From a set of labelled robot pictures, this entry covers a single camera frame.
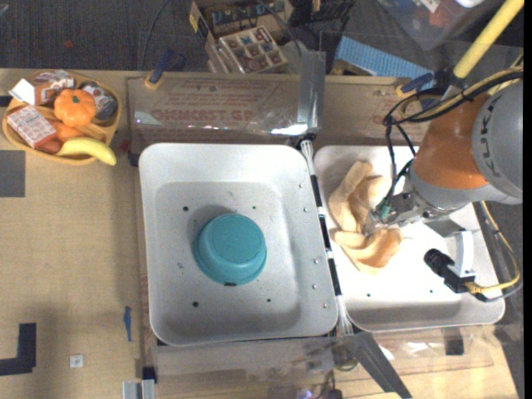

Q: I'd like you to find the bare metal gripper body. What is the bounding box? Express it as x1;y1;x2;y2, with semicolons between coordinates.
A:
365;191;442;233

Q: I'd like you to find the orange cloth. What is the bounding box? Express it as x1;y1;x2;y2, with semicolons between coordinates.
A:
328;160;404;276

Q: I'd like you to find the white plastic tray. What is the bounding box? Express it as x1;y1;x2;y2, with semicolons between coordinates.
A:
137;142;340;347
313;145;506;333

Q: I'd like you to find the teal bowl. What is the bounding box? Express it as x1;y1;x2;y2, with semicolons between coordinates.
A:
191;212;268;288

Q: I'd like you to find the cardboard box with compartments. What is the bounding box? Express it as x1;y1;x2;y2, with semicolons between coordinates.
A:
188;0;293;75

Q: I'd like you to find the yellow divided plate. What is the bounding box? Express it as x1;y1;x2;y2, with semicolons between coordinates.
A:
2;69;123;166

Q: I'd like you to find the yellow banana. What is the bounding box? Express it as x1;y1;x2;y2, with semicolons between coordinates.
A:
54;136;118;167

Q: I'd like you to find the small red and white can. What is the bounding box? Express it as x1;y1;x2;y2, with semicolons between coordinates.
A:
80;81;120;122

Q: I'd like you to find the orange pumpkin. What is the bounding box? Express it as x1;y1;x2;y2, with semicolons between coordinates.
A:
53;88;98;129

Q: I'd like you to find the orange carrot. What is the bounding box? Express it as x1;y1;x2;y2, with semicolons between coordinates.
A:
36;119;90;155

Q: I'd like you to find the red and white patterned carton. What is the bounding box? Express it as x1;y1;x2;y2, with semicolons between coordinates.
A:
5;105;58;150

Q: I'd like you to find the white and orange carton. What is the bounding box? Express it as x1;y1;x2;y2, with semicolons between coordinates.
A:
7;70;76;106

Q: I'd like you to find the black cylinder on white bracket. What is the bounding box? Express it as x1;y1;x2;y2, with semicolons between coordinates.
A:
423;229;477;294

